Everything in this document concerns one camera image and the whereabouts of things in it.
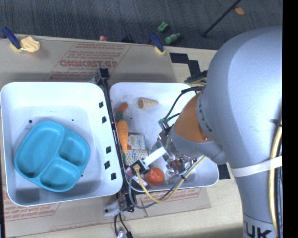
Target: gray floor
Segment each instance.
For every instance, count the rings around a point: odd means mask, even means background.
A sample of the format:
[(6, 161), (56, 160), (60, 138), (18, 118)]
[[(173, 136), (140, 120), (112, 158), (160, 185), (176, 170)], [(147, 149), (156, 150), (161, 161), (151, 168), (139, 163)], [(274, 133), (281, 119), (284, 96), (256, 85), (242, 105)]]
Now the gray floor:
[[(130, 35), (146, 44), (151, 31), (162, 40), (170, 34), (181, 38), (172, 45), (217, 50), (245, 31), (282, 25), (283, 0), (243, 0), (245, 15), (231, 11), (208, 35), (201, 33), (236, 0), (0, 0), (1, 29), (15, 33), (98, 40), (105, 35), (119, 42)], [(161, 22), (169, 24), (158, 33)]]

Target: light blue tray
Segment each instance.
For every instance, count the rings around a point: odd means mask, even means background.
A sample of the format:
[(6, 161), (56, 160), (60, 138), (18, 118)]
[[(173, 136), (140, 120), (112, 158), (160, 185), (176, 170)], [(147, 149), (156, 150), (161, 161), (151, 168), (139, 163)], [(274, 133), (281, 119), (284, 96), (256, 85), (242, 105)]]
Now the light blue tray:
[(43, 121), (26, 135), (14, 158), (18, 173), (54, 192), (68, 191), (82, 176), (90, 156), (84, 138), (52, 121)]

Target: toy tomato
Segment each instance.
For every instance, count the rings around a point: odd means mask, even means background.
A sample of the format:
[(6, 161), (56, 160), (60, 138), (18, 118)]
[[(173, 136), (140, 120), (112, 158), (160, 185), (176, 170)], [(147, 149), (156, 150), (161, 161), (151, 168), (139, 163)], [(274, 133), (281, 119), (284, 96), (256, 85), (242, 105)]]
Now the toy tomato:
[(146, 174), (148, 182), (154, 185), (159, 185), (164, 181), (164, 172), (160, 168), (151, 168)]

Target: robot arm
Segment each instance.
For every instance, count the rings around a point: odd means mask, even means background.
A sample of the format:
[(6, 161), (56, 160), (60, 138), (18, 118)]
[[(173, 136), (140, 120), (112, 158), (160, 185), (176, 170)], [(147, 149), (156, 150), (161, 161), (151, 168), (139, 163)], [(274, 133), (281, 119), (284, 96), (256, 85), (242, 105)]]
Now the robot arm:
[[(166, 142), (183, 158), (205, 155), (217, 164), (229, 162), (233, 169), (253, 166), (271, 158), (281, 110), (282, 28), (252, 30), (217, 51), (206, 87), (183, 109)], [(270, 174), (235, 177), (245, 238), (277, 236)]]

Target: ice cream cone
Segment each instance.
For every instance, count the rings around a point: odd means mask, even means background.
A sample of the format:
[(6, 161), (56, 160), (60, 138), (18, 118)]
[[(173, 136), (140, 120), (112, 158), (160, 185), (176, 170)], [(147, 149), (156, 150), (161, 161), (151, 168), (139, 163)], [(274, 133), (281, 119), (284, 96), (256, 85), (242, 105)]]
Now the ice cream cone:
[(159, 104), (159, 101), (146, 99), (146, 98), (138, 98), (137, 104), (138, 104), (138, 108), (146, 109), (146, 108), (157, 106)]

